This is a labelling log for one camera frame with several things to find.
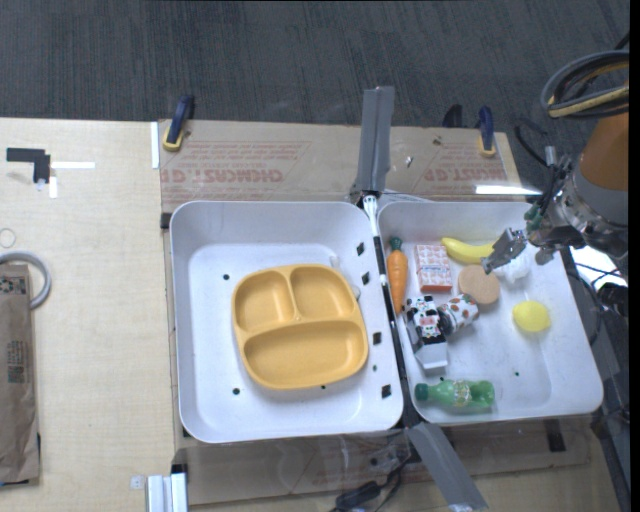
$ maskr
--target toy lemon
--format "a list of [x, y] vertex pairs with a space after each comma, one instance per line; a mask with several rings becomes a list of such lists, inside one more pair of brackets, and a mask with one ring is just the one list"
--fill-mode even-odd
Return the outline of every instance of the toy lemon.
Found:
[[525, 300], [516, 304], [512, 313], [516, 325], [528, 332], [543, 331], [551, 325], [547, 308], [535, 300]]

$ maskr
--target pink box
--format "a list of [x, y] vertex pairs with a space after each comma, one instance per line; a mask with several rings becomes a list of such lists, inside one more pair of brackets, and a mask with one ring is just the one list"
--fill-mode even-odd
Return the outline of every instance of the pink box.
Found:
[[416, 273], [421, 292], [446, 292], [453, 288], [447, 250], [442, 245], [416, 245]]

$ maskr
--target carrot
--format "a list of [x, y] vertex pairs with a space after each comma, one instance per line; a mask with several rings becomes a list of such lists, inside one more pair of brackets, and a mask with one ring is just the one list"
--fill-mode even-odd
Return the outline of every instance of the carrot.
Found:
[[396, 315], [402, 310], [404, 291], [407, 286], [407, 274], [409, 273], [409, 261], [401, 251], [402, 240], [397, 236], [389, 240], [391, 253], [387, 257], [387, 274], [391, 287], [391, 299]]

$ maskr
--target dark gray carpet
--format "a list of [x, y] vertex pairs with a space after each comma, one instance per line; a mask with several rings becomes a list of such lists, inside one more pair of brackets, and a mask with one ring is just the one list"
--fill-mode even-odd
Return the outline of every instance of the dark gray carpet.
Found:
[[438, 126], [482, 105], [523, 181], [544, 169], [518, 145], [578, 152], [589, 122], [550, 122], [547, 79], [629, 30], [629, 0], [167, 2], [0, 0], [0, 116], [148, 121], [196, 97], [196, 119], [360, 124], [362, 92], [396, 88], [394, 125]]

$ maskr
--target yellow toy banana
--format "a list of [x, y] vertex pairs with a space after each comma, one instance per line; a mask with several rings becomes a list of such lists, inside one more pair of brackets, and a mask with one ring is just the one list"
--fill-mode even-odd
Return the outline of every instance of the yellow toy banana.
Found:
[[486, 258], [493, 252], [491, 242], [483, 245], [471, 245], [455, 238], [443, 237], [440, 243], [444, 245], [447, 254], [460, 263], [480, 264], [480, 258]]

